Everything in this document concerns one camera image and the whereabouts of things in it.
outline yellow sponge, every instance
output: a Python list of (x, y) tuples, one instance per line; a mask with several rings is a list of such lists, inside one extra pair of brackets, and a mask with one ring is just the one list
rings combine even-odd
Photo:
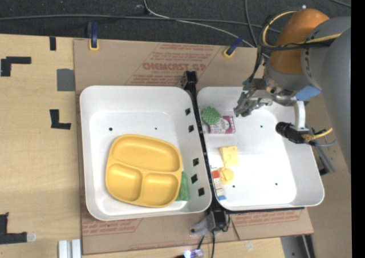
[(219, 152), (225, 167), (238, 165), (237, 146), (220, 147)]
[(231, 169), (225, 167), (219, 169), (219, 174), (223, 184), (229, 184), (234, 178), (234, 172)]

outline white tray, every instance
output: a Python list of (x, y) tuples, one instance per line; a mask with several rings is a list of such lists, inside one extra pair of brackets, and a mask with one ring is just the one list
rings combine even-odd
[[(211, 106), (222, 116), (234, 116), (241, 87), (207, 87), (197, 96), (200, 110)], [(232, 211), (307, 207), (318, 205), (324, 189), (313, 152), (306, 144), (294, 144), (275, 131), (278, 122), (294, 123), (294, 109), (273, 103), (247, 117), (234, 117), (233, 134), (208, 134), (204, 138), (212, 167), (223, 167), (219, 147), (237, 146), (238, 166), (234, 180), (223, 185), (226, 200), (220, 204)]]
[[(202, 212), (209, 207), (212, 193), (192, 102), (184, 90), (177, 87), (92, 86), (81, 93), (80, 113), (86, 205), (95, 218), (118, 220), (176, 215)], [(105, 185), (105, 169), (110, 145), (123, 134), (150, 136), (176, 146), (188, 177), (190, 201), (149, 208), (114, 199)]]

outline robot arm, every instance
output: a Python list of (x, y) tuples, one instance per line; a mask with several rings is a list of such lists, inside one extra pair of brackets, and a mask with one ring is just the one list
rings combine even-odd
[[(292, 13), (277, 45), (269, 45), (265, 38), (269, 26), (283, 14)], [(244, 90), (234, 108), (235, 114), (248, 116), (272, 101), (294, 106), (322, 92), (328, 118), (350, 171), (351, 18), (330, 19), (313, 9), (289, 10), (270, 18), (263, 28), (260, 42), (259, 48), (273, 52), (266, 62), (263, 78), (253, 78), (253, 74), (244, 82)], [(303, 127), (281, 123), (277, 131), (283, 132), (280, 129), (284, 128), (287, 133), (289, 129), (297, 132), (296, 143), (304, 142), (300, 137), (306, 133)]]

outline cardboard box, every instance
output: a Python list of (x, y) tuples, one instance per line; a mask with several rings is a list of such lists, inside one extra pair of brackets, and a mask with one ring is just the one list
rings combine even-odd
[[(82, 209), (83, 254), (129, 251), (179, 245), (197, 245), (189, 227), (204, 213), (100, 221), (87, 211), (84, 196), (80, 93), (93, 85), (178, 86), (184, 71), (198, 75), (197, 89), (207, 86), (241, 86), (252, 72), (256, 50), (239, 47), (226, 59), (226, 46), (99, 40), (90, 51), (87, 39), (74, 39), (76, 121)], [(259, 69), (257, 76), (262, 75)], [(313, 233), (307, 209), (248, 212), (231, 215), (232, 224), (217, 242), (261, 239)]]

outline table surface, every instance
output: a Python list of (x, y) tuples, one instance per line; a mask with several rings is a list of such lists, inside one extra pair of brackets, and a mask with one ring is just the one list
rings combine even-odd
[[(14, 64), (11, 76), (0, 78), (0, 214), (10, 213), (8, 232), (36, 233), (35, 242), (0, 245), (0, 257), (57, 257), (59, 240), (81, 238), (75, 93), (58, 92), (56, 83), (57, 69), (74, 68), (72, 41), (58, 38), (51, 53), (48, 37), (0, 35), (1, 58), (32, 57), (32, 64)], [(321, 98), (313, 102), (322, 104)], [(50, 109), (59, 109), (60, 122), (72, 123), (71, 129), (50, 129)], [(338, 171), (323, 177), (325, 200), (309, 209), (318, 258), (351, 256), (351, 177), (336, 149)], [(252, 240), (250, 251), (247, 242), (217, 243), (214, 256), (284, 257), (279, 237)], [(175, 257), (187, 249), (92, 257)], [(202, 249), (210, 253), (212, 245)]]

